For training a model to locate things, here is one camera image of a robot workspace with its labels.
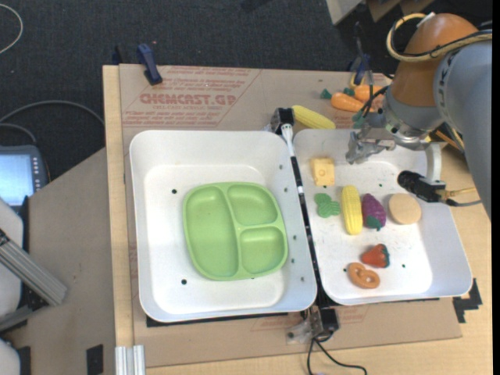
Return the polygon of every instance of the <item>phone screen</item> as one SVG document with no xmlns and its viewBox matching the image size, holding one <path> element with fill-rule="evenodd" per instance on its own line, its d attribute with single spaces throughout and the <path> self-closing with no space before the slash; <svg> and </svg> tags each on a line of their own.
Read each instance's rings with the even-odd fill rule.
<svg viewBox="0 0 500 375">
<path fill-rule="evenodd" d="M 0 198 L 9 205 L 18 206 L 33 193 L 30 155 L 0 155 Z"/>
</svg>

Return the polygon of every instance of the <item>yellow corn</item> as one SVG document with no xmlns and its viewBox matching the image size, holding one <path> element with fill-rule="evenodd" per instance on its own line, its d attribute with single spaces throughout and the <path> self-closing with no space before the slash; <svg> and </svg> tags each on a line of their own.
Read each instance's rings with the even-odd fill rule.
<svg viewBox="0 0 500 375">
<path fill-rule="evenodd" d="M 344 186 L 341 194 L 341 204 L 347 233 L 359 234 L 363 228 L 363 214 L 358 189 L 352 185 Z"/>
<path fill-rule="evenodd" d="M 312 129 L 335 129 L 335 123 L 325 116 L 312 111 L 311 109 L 307 109 L 306 107 L 302 107 L 301 105 L 293 105 L 295 119 L 306 125 Z"/>
</svg>

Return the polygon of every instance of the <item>brown pretzel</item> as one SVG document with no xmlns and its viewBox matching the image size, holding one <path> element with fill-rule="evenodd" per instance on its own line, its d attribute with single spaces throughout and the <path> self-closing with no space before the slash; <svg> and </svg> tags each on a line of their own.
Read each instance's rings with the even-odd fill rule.
<svg viewBox="0 0 500 375">
<path fill-rule="evenodd" d="M 349 278 L 352 283 L 360 288 L 374 289 L 380 284 L 380 278 L 376 272 L 367 270 L 360 262 L 351 262 L 348 268 Z"/>
</svg>

